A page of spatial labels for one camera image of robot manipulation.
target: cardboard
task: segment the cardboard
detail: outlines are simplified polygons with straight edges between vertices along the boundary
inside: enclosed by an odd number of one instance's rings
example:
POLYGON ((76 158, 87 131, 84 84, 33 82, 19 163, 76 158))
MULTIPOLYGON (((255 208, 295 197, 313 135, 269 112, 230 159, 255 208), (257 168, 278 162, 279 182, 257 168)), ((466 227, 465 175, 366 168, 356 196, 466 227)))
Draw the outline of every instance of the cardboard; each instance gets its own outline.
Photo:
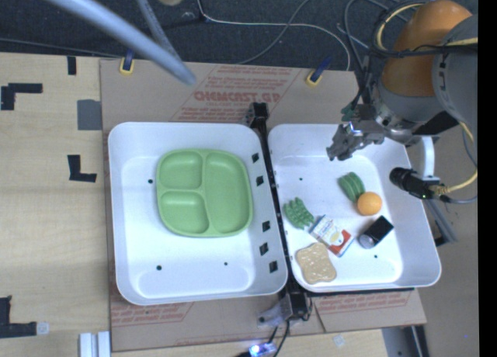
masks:
MULTIPOLYGON (((281 123, 340 123, 340 110, 357 92, 354 73, 325 71, 312 88, 305 84, 310 69, 191 63, 197 83, 187 86, 148 61, 136 61, 131 75, 122 75, 119 65, 120 60, 100 61, 113 351, 267 339, 273 328, 261 327, 257 317, 278 302, 277 295, 141 307, 119 294, 107 138, 114 126, 127 121, 247 123, 251 102, 268 104, 269 129, 281 123)), ((294 323, 290 336, 426 322, 415 289, 312 300, 309 321, 294 323)))

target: orange fruit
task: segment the orange fruit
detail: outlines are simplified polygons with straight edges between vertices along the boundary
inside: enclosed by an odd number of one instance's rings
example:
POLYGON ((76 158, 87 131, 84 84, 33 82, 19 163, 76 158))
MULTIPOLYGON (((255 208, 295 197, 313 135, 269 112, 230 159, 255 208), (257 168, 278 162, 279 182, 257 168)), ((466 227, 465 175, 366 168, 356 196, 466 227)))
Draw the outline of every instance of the orange fruit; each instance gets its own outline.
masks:
POLYGON ((357 210, 364 216, 374 215, 380 212, 382 204, 383 202, 378 194, 375 192, 364 192, 357 199, 357 210))

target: table surface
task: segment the table surface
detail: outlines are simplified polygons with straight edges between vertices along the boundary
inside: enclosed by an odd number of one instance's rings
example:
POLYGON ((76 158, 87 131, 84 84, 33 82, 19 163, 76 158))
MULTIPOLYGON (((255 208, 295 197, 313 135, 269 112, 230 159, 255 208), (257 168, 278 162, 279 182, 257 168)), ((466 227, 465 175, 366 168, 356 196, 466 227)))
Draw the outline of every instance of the table surface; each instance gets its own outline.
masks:
MULTIPOLYGON (((100 100, 99 58, 0 54, 0 83, 43 83, 43 94, 16 94, 0 113, 0 297, 12 296, 10 321, 46 321, 48 335, 0 340, 0 355, 76 356, 78 335, 109 330, 109 274, 103 136, 78 131, 77 101, 100 100), (68 155, 96 182, 69 182, 68 155)), ((235 356, 250 341, 113 355, 235 356)), ((386 357, 381 329, 294 336, 282 355, 386 357), (340 335, 342 343, 336 342, 340 335)))

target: black fabric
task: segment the black fabric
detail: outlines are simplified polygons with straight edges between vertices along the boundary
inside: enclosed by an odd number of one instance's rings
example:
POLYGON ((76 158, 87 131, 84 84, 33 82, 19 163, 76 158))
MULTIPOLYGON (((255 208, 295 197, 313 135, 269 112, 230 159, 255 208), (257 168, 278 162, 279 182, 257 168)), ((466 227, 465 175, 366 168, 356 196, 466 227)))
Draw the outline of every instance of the black fabric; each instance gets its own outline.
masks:
MULTIPOLYGON (((96 0, 150 35, 134 0, 96 0)), ((206 23, 196 0, 175 7, 149 0, 165 33, 184 61, 238 63, 266 48, 282 27, 231 26, 206 23)), ((285 23, 304 0, 201 0, 206 13, 219 20, 242 23, 285 23)), ((478 13, 478 0, 453 0, 478 13)), ((41 0, 0 0, 0 38, 27 40, 104 54, 124 56, 126 47, 84 21, 41 0)), ((349 0, 311 0, 295 17, 296 23, 324 27, 340 36, 337 23, 349 0)), ((369 43, 381 9, 364 0, 350 6, 349 27, 354 36, 369 43)), ((358 47, 360 54, 364 49, 358 47)), ((85 55, 66 49, 48 49, 0 41, 0 51, 39 54, 85 55)), ((317 29, 291 27, 266 54, 250 64, 315 68, 332 55, 332 70, 346 68, 346 52, 331 36, 317 29)), ((353 61, 352 69, 358 64, 353 61)))

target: white tray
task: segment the white tray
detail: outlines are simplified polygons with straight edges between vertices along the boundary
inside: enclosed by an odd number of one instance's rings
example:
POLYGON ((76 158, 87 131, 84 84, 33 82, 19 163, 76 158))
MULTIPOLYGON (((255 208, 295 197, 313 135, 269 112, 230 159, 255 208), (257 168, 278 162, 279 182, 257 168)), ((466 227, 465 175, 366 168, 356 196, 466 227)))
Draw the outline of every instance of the white tray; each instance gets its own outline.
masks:
POLYGON ((177 303, 274 294, 284 287, 287 263, 253 130, 239 124, 121 123, 108 144, 116 282, 125 299, 177 303), (228 151, 245 163, 253 218, 240 234, 183 237, 162 223, 153 183, 157 163, 166 152, 185 148, 228 151))
POLYGON ((337 127, 292 124, 279 125, 269 132, 280 206, 299 197, 313 215, 329 215, 356 238, 343 256, 328 253, 336 278, 311 285, 302 276, 295 252, 316 240, 283 215, 296 280, 316 293, 431 286, 440 277, 441 267, 422 201, 389 180, 394 167, 411 168, 405 147, 385 140, 356 151, 348 160, 330 161, 326 148, 337 127), (377 215, 359 215, 339 188, 338 178, 348 172, 358 174, 366 190, 381 196, 383 206, 377 215), (380 215, 393 224, 394 230, 374 248, 365 249, 357 238, 380 215))

